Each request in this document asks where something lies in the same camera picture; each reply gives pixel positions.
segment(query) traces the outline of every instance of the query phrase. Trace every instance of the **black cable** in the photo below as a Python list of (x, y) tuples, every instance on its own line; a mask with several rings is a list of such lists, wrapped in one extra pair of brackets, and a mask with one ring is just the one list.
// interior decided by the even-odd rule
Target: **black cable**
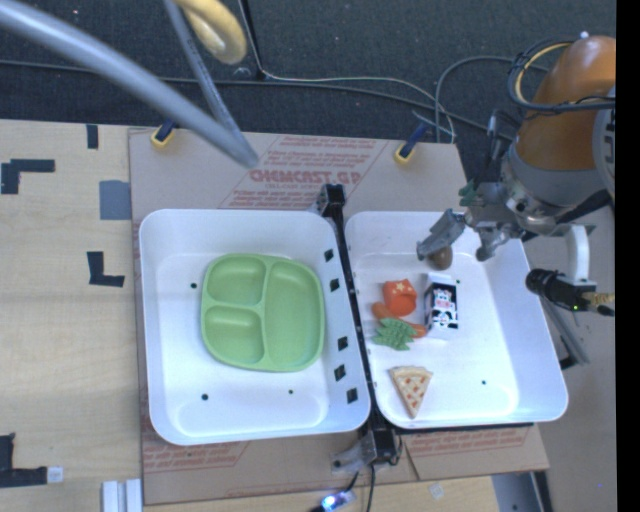
[(376, 467), (373, 465), (373, 463), (370, 465), (370, 467), (371, 467), (371, 485), (369, 487), (369, 500), (367, 502), (366, 512), (370, 512), (371, 510), (371, 504), (373, 503), (373, 488), (376, 484)]
[[(95, 75), (93, 72), (78, 68), (74, 66), (58, 66), (54, 64), (39, 64), (35, 62), (25, 62), (25, 61), (13, 61), (7, 59), (0, 59), (0, 65), (5, 66), (21, 66), (21, 67), (30, 67), (34, 69), (44, 69), (50, 71), (66, 71), (66, 72), (77, 72), (77, 73), (86, 73)], [(183, 84), (197, 84), (198, 81), (192, 78), (180, 78), (180, 77), (158, 77), (159, 80), (169, 83), (183, 83)], [(340, 85), (327, 85), (327, 84), (319, 84), (319, 83), (306, 83), (306, 82), (270, 82), (267, 80), (264, 81), (251, 81), (251, 80), (216, 80), (216, 85), (220, 87), (234, 87), (234, 86), (245, 86), (245, 87), (301, 87), (301, 88), (309, 88), (309, 89), (324, 89), (328, 91), (336, 91), (336, 92), (347, 92), (352, 94), (362, 94), (367, 96), (374, 96), (377, 98), (395, 101), (398, 103), (403, 103), (412, 107), (421, 108), (429, 111), (434, 111), (435, 107), (432, 105), (426, 105), (424, 103), (410, 100), (407, 98), (403, 98), (401, 96), (396, 96), (393, 94), (383, 93), (379, 91), (372, 91), (369, 89), (362, 89), (358, 87), (348, 87), (348, 86), (340, 86)], [(482, 131), (486, 130), (486, 126), (481, 123), (476, 123), (471, 119), (467, 119), (463, 116), (452, 114), (451, 112), (447, 112), (447, 115), (452, 119), (455, 119), (461, 123), (467, 124), (473, 128), (480, 129)]]
[(349, 492), (351, 489), (353, 489), (353, 486), (355, 485), (359, 474), (360, 474), (360, 471), (356, 471), (356, 474), (353, 475), (353, 479), (351, 480), (351, 482), (349, 482), (349, 485), (347, 485), (347, 487), (345, 488), (344, 492)]
[(256, 28), (253, 24), (253, 17), (251, 16), (251, 9), (249, 7), (248, 0), (238, 0), (238, 4), (240, 6), (240, 11), (242, 12), (242, 19), (244, 20), (244, 24), (247, 28), (247, 32), (249, 34), (249, 42), (251, 43), (251, 47), (253, 48), (254, 57), (256, 62), (258, 63), (258, 80), (264, 80), (267, 75), (263, 71), (260, 66), (260, 62), (262, 59), (260, 57), (260, 52), (258, 51), (258, 37), (256, 35)]
[(403, 448), (404, 448), (404, 443), (402, 442), (402, 437), (401, 436), (398, 436), (398, 439), (399, 439), (399, 441), (398, 441), (397, 453), (396, 453), (396, 456), (389, 461), (389, 465), (390, 466), (397, 466), (398, 463), (400, 462), (400, 458), (402, 457), (402, 451), (403, 451)]
[(520, 81), (524, 76), (525, 71), (531, 66), (531, 63), (535, 61), (541, 55), (548, 53), (549, 51), (563, 48), (566, 46), (570, 46), (575, 43), (578, 39), (575, 37), (557, 37), (557, 38), (548, 38), (543, 39), (529, 48), (527, 48), (524, 52), (518, 54), (516, 58), (513, 60), (513, 65), (511, 70), (509, 71), (509, 75), (507, 77), (507, 90), (509, 93), (509, 97), (511, 100), (523, 107), (527, 110), (536, 110), (538, 112), (546, 112), (550, 114), (560, 114), (562, 112), (574, 112), (577, 110), (604, 110), (604, 109), (612, 109), (615, 108), (616, 100), (615, 97), (605, 96), (602, 101), (596, 103), (586, 103), (587, 100), (590, 99), (598, 99), (601, 97), (585, 97), (580, 98), (577, 101), (565, 101), (562, 103), (558, 103), (555, 105), (551, 104), (541, 104), (541, 103), (531, 103), (525, 100), (520, 92)]
[[(464, 65), (464, 64), (468, 64), (470, 62), (481, 62), (481, 61), (491, 61), (491, 62), (506, 62), (506, 63), (512, 63), (513, 59), (510, 59), (509, 57), (498, 57), (498, 56), (494, 56), (494, 55), (477, 55), (475, 57), (468, 57), (466, 59), (462, 59), (459, 60), (458, 62), (454, 62), (453, 64), (451, 64), (451, 66), (449, 66), (447, 69), (445, 69), (442, 74), (440, 75), (440, 78), (438, 78), (438, 82), (436, 85), (436, 94), (434, 96), (435, 98), (435, 104), (436, 105), (440, 105), (440, 90), (442, 89), (442, 84), (445, 80), (445, 78), (452, 72), (454, 71), (456, 68), (459, 68), (460, 66)], [(531, 66), (532, 69), (535, 69), (537, 71), (542, 71), (542, 72), (547, 72), (547, 68), (541, 67), (541, 66)], [(440, 109), (436, 109), (435, 110), (435, 123), (436, 123), (436, 128), (439, 127), (439, 123), (440, 123)], [(436, 142), (440, 142), (440, 139), (438, 137), (439, 134), (439, 130), (436, 130)]]

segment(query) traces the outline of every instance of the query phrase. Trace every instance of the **white box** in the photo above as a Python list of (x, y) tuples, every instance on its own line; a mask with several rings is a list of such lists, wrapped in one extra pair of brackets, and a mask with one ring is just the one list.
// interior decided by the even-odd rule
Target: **white box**
[[(165, 440), (192, 445), (335, 433), (366, 421), (370, 396), (326, 219), (306, 211), (158, 210), (143, 220), (139, 243), (149, 409)], [(209, 263), (228, 253), (291, 258), (315, 271), (326, 326), (322, 355), (311, 366), (247, 370), (207, 351), (199, 284)]]
[[(379, 325), (371, 306), (384, 282), (408, 279), (418, 295), (436, 270), (419, 261), (416, 244), (429, 235), (438, 212), (361, 212), (346, 224), (367, 356), (380, 412), (407, 429), (455, 428), (551, 421), (568, 402), (564, 377), (539, 298), (526, 289), (530, 268), (520, 241), (495, 257), (475, 258), (480, 244), (468, 229), (453, 244), (458, 329), (432, 330), (397, 351), (371, 341)], [(424, 302), (406, 319), (424, 323)], [(412, 420), (388, 370), (418, 365), (433, 372)]]

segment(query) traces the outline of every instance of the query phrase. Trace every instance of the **toy milk carton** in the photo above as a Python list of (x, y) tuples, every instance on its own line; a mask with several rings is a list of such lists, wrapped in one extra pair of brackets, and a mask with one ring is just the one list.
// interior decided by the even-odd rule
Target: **toy milk carton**
[(458, 329), (458, 299), (455, 280), (429, 273), (424, 293), (425, 325), (429, 333), (441, 336)]

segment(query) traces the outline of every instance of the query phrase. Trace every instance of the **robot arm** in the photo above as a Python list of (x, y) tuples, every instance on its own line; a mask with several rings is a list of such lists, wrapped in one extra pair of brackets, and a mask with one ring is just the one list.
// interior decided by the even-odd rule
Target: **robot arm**
[[(525, 71), (560, 48), (533, 101), (526, 101), (520, 91)], [(527, 287), (566, 309), (612, 314), (602, 304), (612, 296), (597, 294), (586, 276), (590, 228), (567, 219), (599, 192), (615, 201), (615, 64), (616, 40), (605, 36), (544, 41), (518, 56), (509, 92), (527, 113), (513, 143), (498, 155), (499, 178), (469, 181), (460, 191), (465, 213), (445, 212), (418, 243), (418, 259), (450, 250), (465, 227), (479, 235), (480, 261), (513, 238), (565, 236), (569, 274), (536, 269)]]

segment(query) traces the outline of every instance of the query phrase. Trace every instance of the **green plate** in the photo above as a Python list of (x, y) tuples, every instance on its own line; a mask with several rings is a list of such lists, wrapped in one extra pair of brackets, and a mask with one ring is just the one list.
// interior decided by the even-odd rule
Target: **green plate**
[(200, 317), (207, 349), (232, 366), (294, 372), (322, 352), (320, 281), (294, 260), (260, 254), (217, 258), (204, 278)]

